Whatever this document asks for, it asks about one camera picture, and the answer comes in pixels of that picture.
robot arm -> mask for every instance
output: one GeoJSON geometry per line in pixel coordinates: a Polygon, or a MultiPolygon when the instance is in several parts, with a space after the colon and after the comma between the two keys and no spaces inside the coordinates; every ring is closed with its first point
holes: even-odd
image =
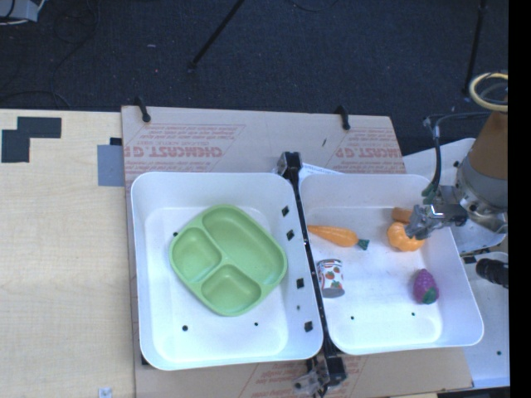
{"type": "Polygon", "coordinates": [[[474,145],[457,168],[454,186],[439,184],[441,154],[439,127],[433,129],[437,151],[434,180],[425,190],[424,205],[415,205],[406,233],[426,239],[435,229],[463,226],[474,222],[496,234],[505,234],[508,224],[503,214],[508,210],[508,105],[492,103],[479,97],[475,87],[487,78],[507,80],[506,74],[483,74],[470,83],[470,96],[480,106],[491,109],[474,145]]]}

green plate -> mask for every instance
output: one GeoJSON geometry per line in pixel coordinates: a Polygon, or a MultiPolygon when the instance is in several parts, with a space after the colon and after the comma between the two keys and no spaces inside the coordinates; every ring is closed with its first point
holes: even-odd
{"type": "Polygon", "coordinates": [[[186,224],[170,244],[169,261],[205,305],[225,316],[258,305],[288,267],[273,236],[232,205],[212,206],[186,224]]]}

tin can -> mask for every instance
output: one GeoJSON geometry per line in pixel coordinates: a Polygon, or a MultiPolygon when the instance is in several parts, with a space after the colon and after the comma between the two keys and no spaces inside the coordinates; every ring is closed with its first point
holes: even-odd
{"type": "Polygon", "coordinates": [[[342,267],[341,260],[334,258],[317,263],[317,277],[324,298],[337,298],[345,293],[342,267]]]}

dark floor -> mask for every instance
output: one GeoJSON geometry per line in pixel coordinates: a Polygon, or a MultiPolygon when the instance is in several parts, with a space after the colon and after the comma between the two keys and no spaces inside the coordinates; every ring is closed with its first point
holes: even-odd
{"type": "MultiPolygon", "coordinates": [[[[245,0],[200,55],[236,1],[47,0],[37,22],[3,18],[0,108],[119,111],[136,95],[206,109],[342,105],[390,116],[407,155],[432,147],[427,115],[484,110],[462,92],[470,67],[508,70],[509,0],[245,0]]],[[[483,122],[448,122],[441,141],[476,137],[483,122]]]]}

yellow cable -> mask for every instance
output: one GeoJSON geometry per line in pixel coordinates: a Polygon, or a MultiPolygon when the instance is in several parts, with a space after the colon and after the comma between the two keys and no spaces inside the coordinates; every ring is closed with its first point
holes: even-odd
{"type": "Polygon", "coordinates": [[[507,104],[493,104],[493,103],[487,102],[486,100],[481,99],[478,96],[477,92],[475,91],[475,87],[487,77],[488,78],[501,78],[503,80],[509,81],[509,75],[502,74],[501,72],[495,72],[494,74],[487,72],[486,74],[478,75],[470,82],[470,86],[469,86],[470,97],[472,98],[472,100],[474,100],[474,102],[476,102],[479,106],[482,106],[483,108],[497,111],[497,112],[507,113],[508,112],[507,104]]]}

